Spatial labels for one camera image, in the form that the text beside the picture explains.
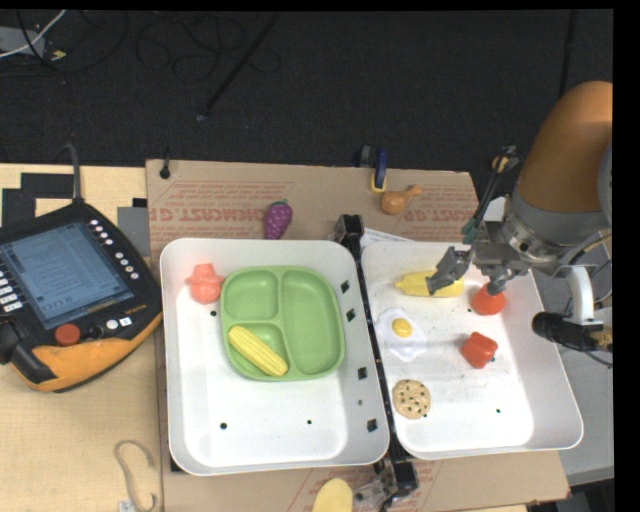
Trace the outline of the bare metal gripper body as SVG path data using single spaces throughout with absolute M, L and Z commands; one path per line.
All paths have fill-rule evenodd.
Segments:
M 473 264 L 493 280 L 508 280 L 530 269 L 553 274 L 565 246 L 539 237 L 519 218 L 483 221 L 473 244 Z

